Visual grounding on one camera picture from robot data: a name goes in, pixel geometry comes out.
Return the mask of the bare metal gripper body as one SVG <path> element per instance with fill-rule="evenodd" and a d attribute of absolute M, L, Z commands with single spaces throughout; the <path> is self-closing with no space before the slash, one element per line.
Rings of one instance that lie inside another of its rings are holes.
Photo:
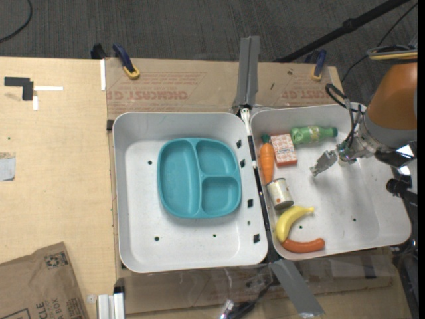
<path fill-rule="evenodd" d="M 351 134 L 336 146 L 340 165 L 351 165 L 359 158 L 369 158 L 377 150 L 377 141 L 368 134 Z"/>

